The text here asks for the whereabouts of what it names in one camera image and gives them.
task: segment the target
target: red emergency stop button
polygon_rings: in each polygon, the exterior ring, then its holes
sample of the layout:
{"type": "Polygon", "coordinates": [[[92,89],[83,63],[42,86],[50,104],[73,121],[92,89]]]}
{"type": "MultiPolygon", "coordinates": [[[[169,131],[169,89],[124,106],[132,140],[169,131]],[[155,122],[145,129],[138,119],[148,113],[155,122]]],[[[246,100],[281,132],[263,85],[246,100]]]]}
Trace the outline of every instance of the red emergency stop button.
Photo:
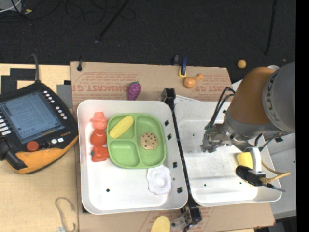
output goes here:
{"type": "Polygon", "coordinates": [[[27,143],[26,148],[28,152],[34,152],[39,149],[39,144],[36,141],[30,141],[27,143]]]}

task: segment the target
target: purple eggplant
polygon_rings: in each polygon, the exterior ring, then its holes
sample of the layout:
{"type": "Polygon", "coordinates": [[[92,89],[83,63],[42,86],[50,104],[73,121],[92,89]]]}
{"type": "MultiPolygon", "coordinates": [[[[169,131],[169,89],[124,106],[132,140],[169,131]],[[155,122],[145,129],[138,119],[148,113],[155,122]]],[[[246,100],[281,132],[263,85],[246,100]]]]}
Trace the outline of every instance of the purple eggplant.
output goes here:
{"type": "Polygon", "coordinates": [[[140,92],[141,92],[141,85],[139,84],[139,82],[136,81],[131,83],[127,91],[127,99],[129,101],[135,101],[140,92]]]}

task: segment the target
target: yellow corn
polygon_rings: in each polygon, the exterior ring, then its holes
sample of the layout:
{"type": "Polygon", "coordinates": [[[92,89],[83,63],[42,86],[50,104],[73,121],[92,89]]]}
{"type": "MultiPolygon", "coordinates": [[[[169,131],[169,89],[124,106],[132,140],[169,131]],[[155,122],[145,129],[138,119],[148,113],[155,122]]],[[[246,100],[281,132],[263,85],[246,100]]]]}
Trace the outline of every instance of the yellow corn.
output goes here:
{"type": "Polygon", "coordinates": [[[124,134],[134,122],[134,118],[130,115],[121,119],[110,131],[110,136],[112,138],[118,138],[124,134]]]}

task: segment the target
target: zip tie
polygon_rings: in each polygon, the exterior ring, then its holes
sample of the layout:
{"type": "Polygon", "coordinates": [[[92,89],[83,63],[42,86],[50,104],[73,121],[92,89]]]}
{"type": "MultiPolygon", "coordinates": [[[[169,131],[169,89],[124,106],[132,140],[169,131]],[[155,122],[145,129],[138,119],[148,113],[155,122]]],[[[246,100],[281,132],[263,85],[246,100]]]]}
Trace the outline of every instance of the zip tie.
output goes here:
{"type": "Polygon", "coordinates": [[[68,227],[66,226],[66,223],[65,223],[65,221],[64,221],[63,211],[61,210],[61,208],[60,208],[59,205],[58,205],[58,201],[59,201],[60,199],[64,199],[64,200],[68,201],[69,204],[71,205],[72,211],[74,211],[74,205],[73,205],[73,203],[72,203],[69,199],[64,198],[64,197],[59,197],[59,198],[57,198],[56,201],[55,201],[55,205],[56,205],[56,207],[57,207],[57,209],[58,209],[58,211],[59,211],[59,213],[60,213],[60,218],[61,218],[61,224],[62,224],[62,226],[64,227],[65,231],[67,231],[67,232],[73,232],[73,231],[75,230],[75,223],[73,223],[73,230],[68,230],[68,227]]]}

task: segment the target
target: green plate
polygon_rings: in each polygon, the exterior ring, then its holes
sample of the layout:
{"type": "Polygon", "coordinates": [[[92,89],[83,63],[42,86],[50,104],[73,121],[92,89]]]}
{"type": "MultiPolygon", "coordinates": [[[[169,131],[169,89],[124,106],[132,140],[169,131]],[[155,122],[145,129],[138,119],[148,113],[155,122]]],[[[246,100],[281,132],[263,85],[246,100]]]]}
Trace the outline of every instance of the green plate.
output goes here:
{"type": "Polygon", "coordinates": [[[122,168],[153,168],[162,164],[166,158],[166,143],[160,122],[153,116],[141,113],[114,115],[108,120],[107,148],[114,164],[122,168]],[[109,135],[112,128],[124,117],[132,116],[133,125],[123,135],[114,139],[109,135]],[[158,145],[155,149],[144,149],[140,137],[150,132],[156,135],[158,145]]]}

